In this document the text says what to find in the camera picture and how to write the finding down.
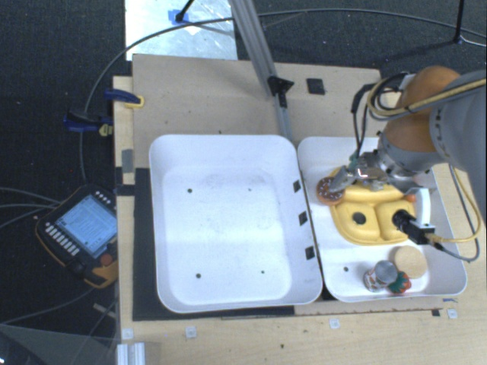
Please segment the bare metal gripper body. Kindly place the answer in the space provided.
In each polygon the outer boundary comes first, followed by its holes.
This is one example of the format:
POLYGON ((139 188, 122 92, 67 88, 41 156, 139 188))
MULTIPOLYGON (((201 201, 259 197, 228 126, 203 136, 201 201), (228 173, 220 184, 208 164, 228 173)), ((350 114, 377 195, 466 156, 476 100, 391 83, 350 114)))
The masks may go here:
POLYGON ((352 183, 361 183, 371 191, 379 191, 385 185, 397 183, 393 171, 396 164, 388 154, 379 151, 367 151, 359 154, 355 151, 349 158, 347 171, 352 183))

